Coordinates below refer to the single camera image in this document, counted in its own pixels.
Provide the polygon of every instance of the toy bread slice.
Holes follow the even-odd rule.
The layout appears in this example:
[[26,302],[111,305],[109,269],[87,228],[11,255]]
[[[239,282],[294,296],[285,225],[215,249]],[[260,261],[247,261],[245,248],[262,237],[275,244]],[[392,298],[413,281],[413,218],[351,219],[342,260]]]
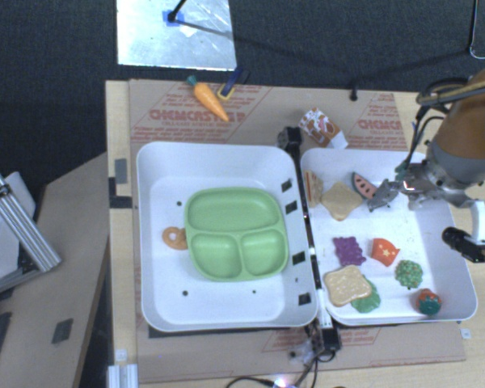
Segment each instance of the toy bread slice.
[[361,274],[359,268],[352,264],[327,273],[323,277],[323,281],[334,306],[340,307],[372,294],[372,286]]
[[323,181],[313,171],[304,171],[307,204],[312,208],[320,204],[323,193]]
[[335,183],[323,193],[322,204],[334,219],[342,221],[363,202],[361,196],[341,182]]

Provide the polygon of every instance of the toy carrot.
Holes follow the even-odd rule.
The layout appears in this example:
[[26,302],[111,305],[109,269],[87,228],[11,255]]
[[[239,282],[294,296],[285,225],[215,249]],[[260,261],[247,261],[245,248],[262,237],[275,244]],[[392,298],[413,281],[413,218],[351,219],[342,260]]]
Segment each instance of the toy carrot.
[[199,100],[205,108],[211,111],[214,115],[219,116],[225,122],[228,122],[228,115],[221,103],[217,100],[216,95],[210,90],[206,83],[198,82],[196,76],[189,76],[187,83],[194,86],[194,96]]

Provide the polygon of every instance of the blue tape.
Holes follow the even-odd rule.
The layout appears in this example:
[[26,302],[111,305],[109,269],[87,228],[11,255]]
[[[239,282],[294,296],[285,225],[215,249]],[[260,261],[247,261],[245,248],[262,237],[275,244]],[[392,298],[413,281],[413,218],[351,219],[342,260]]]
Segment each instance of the blue tape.
[[[169,27],[177,27],[177,26],[179,26],[179,23],[177,23],[176,21],[170,22],[169,20],[167,20],[167,17],[169,16],[169,14],[171,12],[172,12],[172,10],[164,10],[162,12],[163,21]],[[183,13],[181,11],[179,11],[178,14],[176,15],[176,20],[179,21],[179,22],[185,21],[185,16],[183,15]]]

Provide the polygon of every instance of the cardboard sheet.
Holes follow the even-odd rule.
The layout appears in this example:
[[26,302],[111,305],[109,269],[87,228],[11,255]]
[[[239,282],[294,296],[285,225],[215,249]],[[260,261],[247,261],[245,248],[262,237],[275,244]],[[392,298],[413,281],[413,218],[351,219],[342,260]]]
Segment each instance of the cardboard sheet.
[[[212,84],[213,91],[217,85]],[[229,123],[197,103],[182,82],[129,83],[132,179],[138,150],[151,141],[190,141],[275,145],[285,126],[297,126],[311,108],[320,108],[343,130],[348,148],[407,150],[394,95],[362,91],[353,102],[347,91],[269,86],[237,86],[225,103]],[[317,146],[304,140],[302,149]],[[137,202],[136,182],[133,203]],[[278,331],[225,331],[175,335],[147,325],[140,307],[140,255],[137,207],[133,211],[137,363],[140,383],[301,372],[290,359],[306,340],[303,328]],[[320,369],[423,364],[466,359],[456,323],[345,328],[343,348]]]

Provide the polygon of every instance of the toy watermelon slice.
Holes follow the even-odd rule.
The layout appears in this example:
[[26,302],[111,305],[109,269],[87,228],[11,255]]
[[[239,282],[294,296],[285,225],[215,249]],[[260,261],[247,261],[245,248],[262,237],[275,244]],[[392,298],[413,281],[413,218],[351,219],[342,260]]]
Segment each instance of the toy watermelon slice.
[[370,183],[365,177],[352,173],[352,186],[365,199],[371,200],[377,191],[377,187]]

